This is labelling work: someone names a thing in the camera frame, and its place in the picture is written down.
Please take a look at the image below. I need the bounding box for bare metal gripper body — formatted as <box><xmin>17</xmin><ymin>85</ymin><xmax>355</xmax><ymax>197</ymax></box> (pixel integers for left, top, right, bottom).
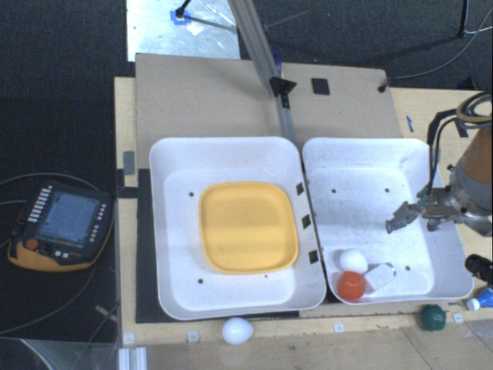
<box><xmin>420</xmin><ymin>186</ymin><xmax>493</xmax><ymax>237</ymax></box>

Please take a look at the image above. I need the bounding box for white plastic tray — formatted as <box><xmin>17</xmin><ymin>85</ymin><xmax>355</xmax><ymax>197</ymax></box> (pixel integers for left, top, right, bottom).
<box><xmin>148</xmin><ymin>136</ymin><xmax>328</xmax><ymax>321</ymax></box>
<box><xmin>301</xmin><ymin>136</ymin><xmax>475</xmax><ymax>306</ymax></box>

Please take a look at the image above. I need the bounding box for white egg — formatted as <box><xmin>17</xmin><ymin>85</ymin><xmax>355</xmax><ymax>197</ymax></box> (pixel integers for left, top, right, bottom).
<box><xmin>221</xmin><ymin>316</ymin><xmax>256</xmax><ymax>346</ymax></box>
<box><xmin>338</xmin><ymin>248</ymin><xmax>369</xmax><ymax>275</ymax></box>

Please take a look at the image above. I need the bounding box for red egg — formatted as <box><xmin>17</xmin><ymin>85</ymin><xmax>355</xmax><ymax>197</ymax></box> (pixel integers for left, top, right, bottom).
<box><xmin>337</xmin><ymin>271</ymin><xmax>367</xmax><ymax>301</ymax></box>

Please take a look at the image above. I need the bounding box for blue and white bottle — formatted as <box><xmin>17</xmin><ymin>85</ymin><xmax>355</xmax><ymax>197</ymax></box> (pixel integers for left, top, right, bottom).
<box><xmin>465</xmin><ymin>286</ymin><xmax>493</xmax><ymax>311</ymax></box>

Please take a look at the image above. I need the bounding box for thin black rod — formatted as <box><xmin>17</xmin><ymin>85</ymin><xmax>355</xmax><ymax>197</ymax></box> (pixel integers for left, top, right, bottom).
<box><xmin>298</xmin><ymin>144</ymin><xmax>328</xmax><ymax>284</ymax></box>

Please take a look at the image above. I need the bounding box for dark green broccoli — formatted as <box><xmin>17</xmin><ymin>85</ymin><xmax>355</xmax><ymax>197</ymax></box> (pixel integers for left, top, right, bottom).
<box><xmin>419</xmin><ymin>303</ymin><xmax>448</xmax><ymax>332</ymax></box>

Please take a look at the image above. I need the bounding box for yellow plate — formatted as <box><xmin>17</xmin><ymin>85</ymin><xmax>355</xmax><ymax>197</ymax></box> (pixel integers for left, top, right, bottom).
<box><xmin>198</xmin><ymin>180</ymin><xmax>300</xmax><ymax>275</ymax></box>

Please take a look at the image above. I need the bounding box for brown cardboard board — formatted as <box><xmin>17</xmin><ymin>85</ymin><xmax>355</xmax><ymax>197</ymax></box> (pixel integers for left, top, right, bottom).
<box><xmin>134</xmin><ymin>52</ymin><xmax>404</xmax><ymax>171</ymax></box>

